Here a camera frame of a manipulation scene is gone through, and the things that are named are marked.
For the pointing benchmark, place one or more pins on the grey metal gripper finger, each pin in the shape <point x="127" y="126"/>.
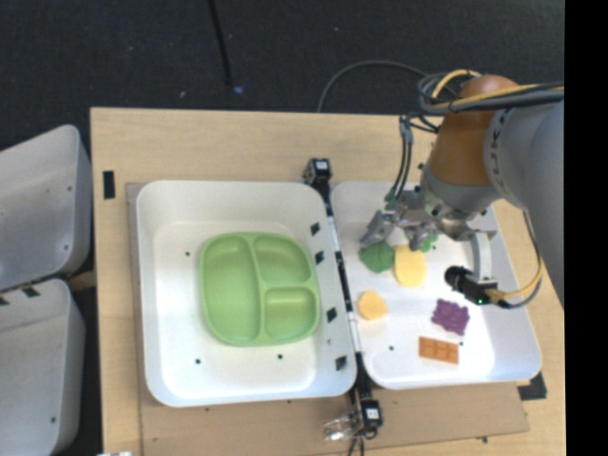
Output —
<point x="376" y="228"/>
<point x="418" y="240"/>

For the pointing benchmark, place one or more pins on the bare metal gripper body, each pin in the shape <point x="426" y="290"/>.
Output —
<point x="427" y="219"/>

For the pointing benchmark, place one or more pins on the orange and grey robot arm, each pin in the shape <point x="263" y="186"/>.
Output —
<point x="475" y="145"/>

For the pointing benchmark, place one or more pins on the small green toy food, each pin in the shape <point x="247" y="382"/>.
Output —
<point x="431" y="243"/>

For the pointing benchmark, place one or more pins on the yellow oval toy food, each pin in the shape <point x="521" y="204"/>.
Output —
<point x="410" y="268"/>

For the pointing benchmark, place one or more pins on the green broccoli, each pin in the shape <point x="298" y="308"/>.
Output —
<point x="376" y="258"/>

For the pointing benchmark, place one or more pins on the thin black and white rod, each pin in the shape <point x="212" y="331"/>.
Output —
<point x="345" y="288"/>

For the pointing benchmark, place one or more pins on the white plastic tray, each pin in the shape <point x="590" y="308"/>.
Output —
<point x="418" y="311"/>
<point x="180" y="302"/>

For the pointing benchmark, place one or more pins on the yellow round biscuit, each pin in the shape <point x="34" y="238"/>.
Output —
<point x="372" y="305"/>

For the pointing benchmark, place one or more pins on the purple grapes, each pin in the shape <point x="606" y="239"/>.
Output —
<point x="450" y="317"/>

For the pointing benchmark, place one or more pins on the orange rectangular biscuit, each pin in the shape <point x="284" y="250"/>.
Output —
<point x="439" y="350"/>

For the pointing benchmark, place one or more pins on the green divided plate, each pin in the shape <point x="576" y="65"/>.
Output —
<point x="233" y="288"/>

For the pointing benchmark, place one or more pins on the black cylinder on white bracket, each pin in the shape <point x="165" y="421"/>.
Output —
<point x="463" y="280"/>

